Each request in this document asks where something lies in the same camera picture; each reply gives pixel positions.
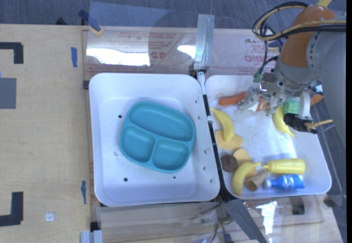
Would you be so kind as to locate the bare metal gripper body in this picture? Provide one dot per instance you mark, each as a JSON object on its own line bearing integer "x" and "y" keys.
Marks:
{"x": 277, "y": 86}

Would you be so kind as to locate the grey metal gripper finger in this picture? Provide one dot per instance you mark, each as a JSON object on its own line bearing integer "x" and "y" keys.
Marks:
{"x": 275, "y": 104}
{"x": 248, "y": 99}

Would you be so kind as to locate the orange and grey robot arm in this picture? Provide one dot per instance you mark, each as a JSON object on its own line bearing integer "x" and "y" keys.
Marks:
{"x": 299, "y": 44}

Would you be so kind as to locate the orange and white carton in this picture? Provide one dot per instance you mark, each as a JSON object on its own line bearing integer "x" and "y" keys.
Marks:
{"x": 261, "y": 106}

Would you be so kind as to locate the green broccoli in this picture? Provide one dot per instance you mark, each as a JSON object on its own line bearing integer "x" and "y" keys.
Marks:
{"x": 291, "y": 105}

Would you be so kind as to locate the orange carrot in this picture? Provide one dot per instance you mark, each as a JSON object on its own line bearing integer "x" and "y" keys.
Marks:
{"x": 231, "y": 99}

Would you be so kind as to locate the yellow banana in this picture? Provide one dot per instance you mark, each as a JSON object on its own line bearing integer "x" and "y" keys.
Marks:
{"x": 225, "y": 125}
{"x": 239, "y": 178}
{"x": 280, "y": 123}

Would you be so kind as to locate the white plastic tray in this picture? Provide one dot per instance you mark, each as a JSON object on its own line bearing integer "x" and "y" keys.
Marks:
{"x": 110, "y": 140}
{"x": 261, "y": 140}

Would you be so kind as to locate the orange round toy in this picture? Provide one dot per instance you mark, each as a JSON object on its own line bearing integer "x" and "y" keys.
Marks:
{"x": 316, "y": 99}

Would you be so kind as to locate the thin black and white rod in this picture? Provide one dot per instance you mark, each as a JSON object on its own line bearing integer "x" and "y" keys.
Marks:
{"x": 208, "y": 111}

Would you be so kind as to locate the yellow flat biscuit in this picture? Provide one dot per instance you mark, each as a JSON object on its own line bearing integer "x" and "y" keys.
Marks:
{"x": 233, "y": 143}
{"x": 242, "y": 155}

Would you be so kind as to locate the yellow squeeze bottle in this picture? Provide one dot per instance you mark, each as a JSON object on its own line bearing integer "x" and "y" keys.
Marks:
{"x": 287, "y": 166}

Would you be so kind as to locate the brown doughnut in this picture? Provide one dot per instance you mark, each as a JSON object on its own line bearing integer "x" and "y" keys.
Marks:
{"x": 228, "y": 162}

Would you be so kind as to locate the blue plastic bottle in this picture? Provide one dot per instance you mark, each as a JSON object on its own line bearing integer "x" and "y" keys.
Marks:
{"x": 287, "y": 182}

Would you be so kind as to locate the tan ice cream cone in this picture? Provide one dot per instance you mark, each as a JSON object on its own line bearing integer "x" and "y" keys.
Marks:
{"x": 254, "y": 181}

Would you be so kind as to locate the brown cardboard board red print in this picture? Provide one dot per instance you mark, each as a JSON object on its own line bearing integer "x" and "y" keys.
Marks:
{"x": 170, "y": 41}

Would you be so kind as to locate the teal divided plate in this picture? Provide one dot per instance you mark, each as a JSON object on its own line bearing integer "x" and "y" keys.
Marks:
{"x": 156, "y": 137}

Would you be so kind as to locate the black cylinder on white bracket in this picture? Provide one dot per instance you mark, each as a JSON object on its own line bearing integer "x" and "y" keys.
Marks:
{"x": 295, "y": 121}

